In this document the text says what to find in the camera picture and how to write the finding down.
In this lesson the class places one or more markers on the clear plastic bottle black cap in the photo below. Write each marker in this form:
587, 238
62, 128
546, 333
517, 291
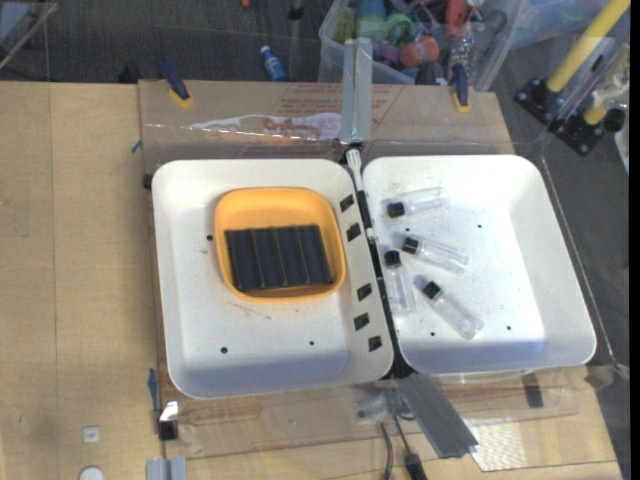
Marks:
441, 256
400, 288
425, 202
455, 313

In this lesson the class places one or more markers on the black ribbed rack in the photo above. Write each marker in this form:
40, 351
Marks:
280, 259

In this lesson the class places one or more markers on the orange plastic bowl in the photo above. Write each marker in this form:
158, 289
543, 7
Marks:
275, 208

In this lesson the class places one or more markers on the blue bottle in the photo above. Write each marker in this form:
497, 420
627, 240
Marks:
273, 64

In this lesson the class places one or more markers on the white plastic tray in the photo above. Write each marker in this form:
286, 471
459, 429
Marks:
500, 268
280, 328

